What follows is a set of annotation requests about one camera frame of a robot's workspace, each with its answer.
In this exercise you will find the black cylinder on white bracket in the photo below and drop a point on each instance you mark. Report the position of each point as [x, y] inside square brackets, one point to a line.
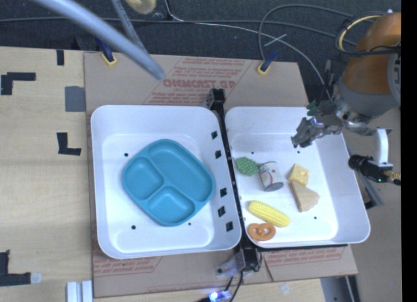
[369, 165]

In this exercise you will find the tan bread slice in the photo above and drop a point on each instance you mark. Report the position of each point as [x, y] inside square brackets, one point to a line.
[304, 198]

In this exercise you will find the yellow corn cob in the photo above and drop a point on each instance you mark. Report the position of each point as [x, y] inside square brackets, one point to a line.
[268, 213]

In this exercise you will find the small white can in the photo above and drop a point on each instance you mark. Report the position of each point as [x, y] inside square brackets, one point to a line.
[270, 175]

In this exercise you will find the blue divided plate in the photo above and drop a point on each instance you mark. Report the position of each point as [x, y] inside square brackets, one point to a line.
[167, 180]

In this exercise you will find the brown cardboard board, red print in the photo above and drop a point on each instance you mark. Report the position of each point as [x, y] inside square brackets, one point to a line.
[130, 79]

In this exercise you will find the thin black rod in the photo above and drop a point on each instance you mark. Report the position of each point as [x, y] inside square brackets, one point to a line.
[232, 170]

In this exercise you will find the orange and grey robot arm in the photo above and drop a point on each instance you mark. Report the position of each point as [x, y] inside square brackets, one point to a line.
[371, 73]

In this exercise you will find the yellow cheese wedge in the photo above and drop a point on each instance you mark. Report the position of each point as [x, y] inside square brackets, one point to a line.
[298, 174]

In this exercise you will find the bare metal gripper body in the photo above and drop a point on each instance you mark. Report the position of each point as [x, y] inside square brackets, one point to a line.
[329, 121]

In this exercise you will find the white plastic tray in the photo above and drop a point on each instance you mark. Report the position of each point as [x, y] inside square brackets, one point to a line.
[110, 196]
[325, 222]

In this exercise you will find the green bumpy toy vegetable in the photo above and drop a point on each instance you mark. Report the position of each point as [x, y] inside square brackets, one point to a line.
[246, 165]

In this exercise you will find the orange pretzel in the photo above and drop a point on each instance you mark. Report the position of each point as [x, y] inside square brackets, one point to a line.
[260, 231]

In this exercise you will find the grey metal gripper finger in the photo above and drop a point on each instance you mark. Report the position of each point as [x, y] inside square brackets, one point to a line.
[310, 140]
[302, 129]

